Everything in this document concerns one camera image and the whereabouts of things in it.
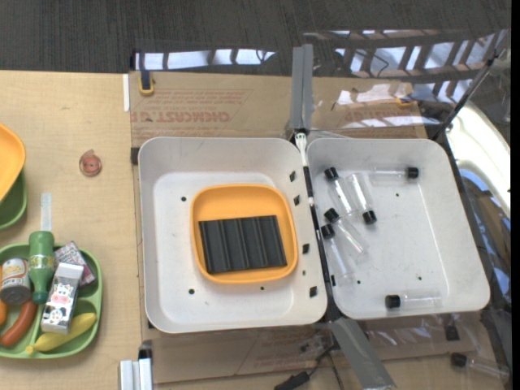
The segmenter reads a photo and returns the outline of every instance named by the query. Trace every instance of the gray metal bar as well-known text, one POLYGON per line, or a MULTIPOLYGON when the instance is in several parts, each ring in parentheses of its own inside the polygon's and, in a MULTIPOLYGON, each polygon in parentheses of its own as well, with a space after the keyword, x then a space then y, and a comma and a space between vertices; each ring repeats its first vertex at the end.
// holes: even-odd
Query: gray metal bar
POLYGON ((341 42, 344 41, 347 48, 366 50, 370 48, 396 48, 400 46, 433 46, 436 43, 468 41, 479 37, 485 37, 495 31, 496 29, 487 31, 472 31, 466 29, 454 31, 409 30, 383 35, 377 33, 363 35, 359 31, 351 31, 348 37, 341 37, 335 34, 332 35, 338 41, 339 47, 342 47, 341 42))
POLYGON ((352 61, 354 59, 354 56, 356 54, 356 51, 354 49, 345 49, 344 50, 344 65, 348 72, 352 72, 352 61))
POLYGON ((314 111, 314 96, 312 93, 313 46, 310 44, 303 45, 303 51, 303 126, 310 130, 312 113, 314 111))
MULTIPOLYGON (((453 48, 450 50, 448 58, 446 59, 446 63, 444 65, 452 65, 457 57, 458 51, 462 48, 462 42, 455 42, 453 44, 453 48)), ((446 96, 452 97, 455 91, 455 87, 457 87, 458 80, 450 80, 449 84, 446 86, 446 96)))
POLYGON ((412 52, 414 52, 415 46, 406 46, 405 53, 403 54, 401 61, 399 62, 399 67, 397 69, 401 69, 404 71, 406 69, 406 65, 408 65, 408 61, 412 56, 412 52))
POLYGON ((372 60, 374 59, 375 51, 376 49, 365 50, 365 55, 363 56, 363 62, 361 63, 359 71, 364 71, 371 74, 372 60))
POLYGON ((119 362, 119 390, 153 390, 152 360, 119 362))
MULTIPOLYGON (((439 81, 472 80, 483 66, 484 63, 471 63, 469 65, 444 65, 443 67, 408 69, 406 71, 400 71, 398 69, 391 71, 384 70, 379 74, 379 78, 411 82, 415 85, 430 84, 439 81)), ((352 72, 352 75, 358 78, 370 78, 366 72, 352 72)))
POLYGON ((303 64, 303 48, 294 48, 292 50, 291 114, 289 116, 289 127, 291 128, 304 128, 301 117, 301 108, 303 107, 303 64))
POLYGON ((468 43, 466 44, 466 48, 464 49, 464 52, 462 52, 461 59, 458 62, 459 64, 466 65, 466 62, 468 62, 468 58, 470 57, 471 51, 473 50, 475 43, 477 43, 477 41, 475 40, 468 41, 468 43))
POLYGON ((331 330, 364 389, 396 386, 356 321, 339 318, 331 324, 331 330))
POLYGON ((486 62, 488 59, 492 58, 493 53, 496 49, 496 43, 498 42, 498 37, 500 35, 500 32, 496 32, 493 34, 493 37, 491 37, 491 41, 489 42, 489 46, 486 49, 486 53, 482 57, 482 60, 486 62))
MULTIPOLYGON (((446 65, 446 66, 453 65, 453 61, 455 60, 455 57, 457 56, 458 51, 461 49, 461 46, 462 46, 462 42, 455 42, 455 43, 453 43, 453 47, 449 51, 449 55, 446 58, 446 62, 444 63, 444 65, 446 65)), ((446 81, 438 81, 437 83, 435 83, 435 85, 433 87, 433 90, 431 92, 434 95, 439 95, 440 89, 442 88, 444 82, 446 82, 446 81)), ((446 87, 446 95, 449 95, 449 91, 448 90, 450 88, 449 87, 450 84, 448 84, 448 87, 446 87)))
POLYGON ((432 47, 433 47, 433 45, 421 46, 421 50, 419 51, 419 55, 414 64, 414 69, 423 69, 424 68, 428 58, 430 57, 432 47))

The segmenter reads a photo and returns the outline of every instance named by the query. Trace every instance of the green plate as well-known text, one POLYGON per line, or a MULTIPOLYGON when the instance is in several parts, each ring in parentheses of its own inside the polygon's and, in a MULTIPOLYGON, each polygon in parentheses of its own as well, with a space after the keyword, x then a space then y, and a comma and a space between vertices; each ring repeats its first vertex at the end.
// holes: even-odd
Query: green plate
MULTIPOLYGON (((62 245, 56 245, 54 249, 59 249, 62 245)), ((74 315, 84 314, 87 312, 94 312, 97 315, 96 322, 86 332, 77 336, 73 340, 68 341, 59 347, 40 353, 35 351, 31 355, 25 352, 25 347, 33 345, 38 336, 42 333, 40 330, 40 320, 43 312, 44 305, 39 305, 37 315, 32 321, 32 325, 25 335, 12 347, 7 348, 0 345, 0 357, 7 358, 60 358, 79 353, 84 349, 98 332, 99 319, 101 318, 101 307, 102 307, 102 272, 99 266, 98 260, 89 253, 87 250, 80 248, 81 253, 90 270, 96 276, 96 280, 86 288, 82 288, 78 294, 78 300, 76 302, 76 308, 74 309, 74 315)), ((0 264, 3 264, 10 258, 25 258, 29 256, 29 244, 19 243, 14 245, 8 245, 3 249, 0 249, 0 264)), ((6 322, 0 326, 0 335, 3 335, 18 318, 20 312, 20 305, 12 305, 7 308, 7 319, 6 322)))
POLYGON ((24 170, 19 173, 9 193, 0 202, 0 230, 16 223, 27 208, 24 170))

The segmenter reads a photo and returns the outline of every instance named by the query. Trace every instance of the clear plastic tube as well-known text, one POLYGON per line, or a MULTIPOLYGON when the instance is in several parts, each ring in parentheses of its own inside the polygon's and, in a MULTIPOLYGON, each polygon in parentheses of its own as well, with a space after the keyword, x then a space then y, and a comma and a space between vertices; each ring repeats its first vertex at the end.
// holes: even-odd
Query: clear plastic tube
POLYGON ((479 356, 466 355, 463 353, 451 354, 452 366, 460 368, 470 368, 491 377, 495 377, 503 384, 509 381, 509 368, 492 360, 487 360, 479 356))
POLYGON ((328 181, 327 194, 332 206, 344 216, 353 215, 356 209, 352 198, 349 196, 345 181, 338 176, 334 167, 329 167, 324 173, 328 181))
POLYGON ((347 176, 349 192, 357 203, 357 208, 362 213, 362 217, 367 224, 373 224, 377 221, 375 212, 372 207, 372 198, 365 178, 362 173, 353 173, 347 176))
POLYGON ((368 173, 369 179, 375 183, 406 183, 416 180, 418 176, 419 169, 417 167, 377 166, 368 173))
POLYGON ((336 281, 348 280, 355 272, 355 263, 346 254, 345 238, 337 236, 331 224, 321 228, 325 254, 336 281))
POLYGON ((384 303, 389 310, 414 310, 442 306, 442 295, 437 288, 420 288, 387 295, 384 303))
POLYGON ((354 259, 365 253, 369 245, 359 231, 345 218, 340 217, 335 208, 331 208, 324 214, 325 218, 334 227, 336 232, 341 232, 347 240, 346 250, 354 259))

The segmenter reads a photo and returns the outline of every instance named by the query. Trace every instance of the orange tray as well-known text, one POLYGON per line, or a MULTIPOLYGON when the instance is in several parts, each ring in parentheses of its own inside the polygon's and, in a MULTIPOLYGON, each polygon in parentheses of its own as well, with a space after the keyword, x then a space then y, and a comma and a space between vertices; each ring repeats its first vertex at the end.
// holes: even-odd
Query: orange tray
POLYGON ((0 203, 15 184, 25 164, 24 143, 0 124, 0 203))
POLYGON ((250 284, 285 277, 296 266, 297 239, 291 210, 284 196, 276 189, 262 184, 226 184, 205 188, 192 200, 190 209, 191 236, 195 260, 201 273, 221 284, 250 284), (275 215, 284 246, 286 266, 248 269, 210 274, 206 269, 200 221, 275 215))

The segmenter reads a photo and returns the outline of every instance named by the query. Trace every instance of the toy sausage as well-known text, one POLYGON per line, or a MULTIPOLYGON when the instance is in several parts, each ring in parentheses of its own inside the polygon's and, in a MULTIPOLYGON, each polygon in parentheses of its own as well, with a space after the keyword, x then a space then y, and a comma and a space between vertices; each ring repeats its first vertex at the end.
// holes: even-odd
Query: toy sausage
MULTIPOLYGON (((0 266, 0 279, 2 278, 2 266, 0 266)), ((6 322, 7 318, 7 304, 0 299, 0 325, 6 322)))
POLYGON ((0 343, 2 343, 4 347, 12 347, 22 336, 24 336, 25 332, 27 332, 31 326, 31 323, 33 323, 37 307, 38 305, 33 303, 30 299, 22 304, 15 323, 13 323, 12 327, 9 328, 0 340, 0 343))

